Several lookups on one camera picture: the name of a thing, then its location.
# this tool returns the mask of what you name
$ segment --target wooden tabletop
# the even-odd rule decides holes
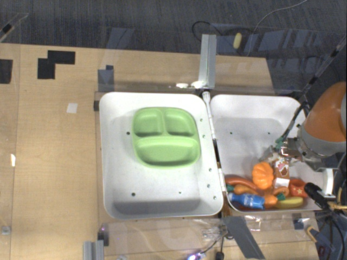
[[[75,64],[56,64],[54,80],[38,80],[38,59],[46,59],[48,50],[74,51]],[[2,226],[12,228],[11,235],[0,236],[0,258],[80,260],[84,241],[95,242],[103,222],[99,218],[104,209],[98,201],[93,110],[98,69],[112,65],[119,85],[140,82],[174,88],[176,83],[197,80],[200,56],[0,44],[0,59],[13,60],[11,84],[0,84],[2,119],[11,121],[0,131],[1,140],[8,139],[7,145],[0,147],[4,151],[0,172],[7,178],[0,183],[0,203],[7,205],[0,214]],[[266,61],[260,58],[217,56],[216,85],[261,87],[273,92]],[[77,104],[75,113],[67,112],[71,103]],[[14,167],[11,154],[16,157]],[[317,226],[314,218],[310,221]],[[318,259],[314,243],[302,235],[303,231],[298,237],[294,229],[285,230],[291,236],[288,242],[281,237],[281,230],[254,232],[267,259],[282,255]],[[182,251],[170,250],[169,246],[160,250],[158,232],[138,232],[147,241],[148,252],[128,251],[127,259],[184,259],[198,245],[186,243],[187,249]],[[118,257],[112,248],[105,252],[107,260]],[[225,243],[224,253],[226,260],[244,259],[234,240]],[[213,250],[207,259],[214,259]]]

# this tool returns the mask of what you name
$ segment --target gray carpet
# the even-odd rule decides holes
[[[228,26],[253,29],[268,12],[300,1],[0,0],[0,25],[5,24],[6,18],[13,13],[27,12],[29,15],[22,22],[21,35],[13,33],[7,42],[105,48],[110,37],[116,37],[119,41],[114,41],[115,46],[110,48],[183,53],[199,53],[197,38],[201,33],[213,33],[222,35],[219,36],[219,54],[245,55],[245,49],[240,53],[228,48],[235,34],[235,31],[228,30]],[[297,39],[303,32],[306,34],[305,30],[320,31],[323,36],[319,49],[313,51],[307,47],[274,50],[271,48],[273,34],[270,35],[268,49],[252,50],[252,56],[267,57],[277,89],[290,91],[303,87],[322,59],[333,51],[338,40],[346,34],[346,8],[347,0],[309,0],[294,9],[272,14],[262,22],[260,27],[264,28],[260,28],[260,34],[269,31],[267,27],[270,27],[270,31],[278,31],[276,28],[294,29],[293,35]],[[197,37],[194,37],[192,25],[196,21],[207,21],[212,25],[197,24]],[[118,28],[120,35],[112,36],[112,28]],[[129,29],[128,33],[131,34],[121,39],[124,29]],[[345,58],[345,49],[343,53],[342,58]],[[310,69],[307,65],[314,65],[315,68]],[[335,61],[334,65],[324,76],[326,85],[345,79],[345,61]]]

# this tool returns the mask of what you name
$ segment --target toy pumpkin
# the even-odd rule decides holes
[[[252,180],[259,189],[271,187],[273,179],[273,169],[268,163],[260,162],[253,167]]]

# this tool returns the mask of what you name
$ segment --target white plastic tray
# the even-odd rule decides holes
[[[270,145],[274,145],[275,140],[283,134],[298,107],[299,103],[290,97],[250,95],[213,97],[211,111],[224,175],[241,176],[251,180],[253,166],[258,163],[263,152]],[[296,123],[301,124],[304,120],[305,115],[301,112]],[[297,130],[295,126],[289,137],[296,137]],[[290,167],[290,176],[323,188],[326,174],[314,172],[305,163],[298,162]],[[319,207],[312,199],[306,199],[301,208],[286,211],[317,209]]]
[[[209,216],[223,204],[207,111],[190,94],[108,93],[100,100],[104,204],[118,219]],[[197,125],[201,156],[182,168],[143,166],[132,147],[132,119],[146,107],[176,107]]]

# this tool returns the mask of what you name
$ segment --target green plate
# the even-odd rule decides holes
[[[137,159],[150,167],[182,167],[200,157],[200,140],[193,117],[178,108],[143,108],[132,122]]]

